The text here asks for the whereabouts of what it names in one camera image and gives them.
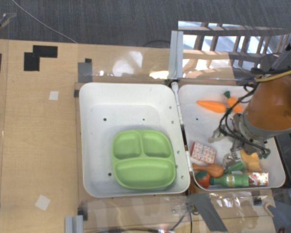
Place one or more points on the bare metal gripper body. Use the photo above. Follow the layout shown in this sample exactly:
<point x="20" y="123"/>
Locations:
<point x="240" y="135"/>

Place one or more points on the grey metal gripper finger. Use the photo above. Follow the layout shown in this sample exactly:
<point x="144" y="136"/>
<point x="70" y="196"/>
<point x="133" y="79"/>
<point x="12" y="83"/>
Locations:
<point x="230" y="159"/>
<point x="215" y="136"/>

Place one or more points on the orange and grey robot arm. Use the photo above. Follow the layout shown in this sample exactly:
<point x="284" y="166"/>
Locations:
<point x="271" y="103"/>

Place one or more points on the green toy vegetable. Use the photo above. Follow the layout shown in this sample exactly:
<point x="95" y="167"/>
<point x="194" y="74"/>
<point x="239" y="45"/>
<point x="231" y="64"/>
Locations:
<point x="236" y="167"/>

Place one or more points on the white plastic tray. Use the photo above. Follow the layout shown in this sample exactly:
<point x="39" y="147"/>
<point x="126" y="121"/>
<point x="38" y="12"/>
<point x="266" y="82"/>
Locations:
<point x="99" y="135"/>
<point x="203" y="127"/>

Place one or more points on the orange toy drumstick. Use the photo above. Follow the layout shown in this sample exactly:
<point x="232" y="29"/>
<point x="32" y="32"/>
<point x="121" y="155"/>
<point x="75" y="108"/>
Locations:
<point x="212" y="169"/>

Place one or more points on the green bottle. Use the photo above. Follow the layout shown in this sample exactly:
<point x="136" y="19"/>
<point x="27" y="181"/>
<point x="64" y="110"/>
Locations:
<point x="232" y="180"/>

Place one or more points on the yellow ribbed toy food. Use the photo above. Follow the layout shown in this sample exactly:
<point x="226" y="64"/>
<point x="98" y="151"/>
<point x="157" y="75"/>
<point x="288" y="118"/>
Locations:
<point x="252" y="160"/>

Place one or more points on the long orange carrot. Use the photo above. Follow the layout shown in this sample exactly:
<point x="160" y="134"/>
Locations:
<point x="212" y="105"/>

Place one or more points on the short orange carrot green top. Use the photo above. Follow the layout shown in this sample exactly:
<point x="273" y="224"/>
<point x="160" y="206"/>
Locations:
<point x="232" y="102"/>

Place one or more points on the red toy strawberry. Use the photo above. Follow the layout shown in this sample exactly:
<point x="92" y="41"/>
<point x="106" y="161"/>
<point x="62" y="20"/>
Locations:
<point x="202" y="179"/>

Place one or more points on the orange and white packet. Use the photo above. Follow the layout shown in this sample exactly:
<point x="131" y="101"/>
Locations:
<point x="258" y="179"/>

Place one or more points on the thin black and white rod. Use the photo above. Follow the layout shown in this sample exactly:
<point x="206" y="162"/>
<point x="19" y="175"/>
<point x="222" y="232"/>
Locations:
<point x="179" y="107"/>

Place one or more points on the green divided plate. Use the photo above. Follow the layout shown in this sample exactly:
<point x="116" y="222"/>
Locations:
<point x="143" y="171"/>

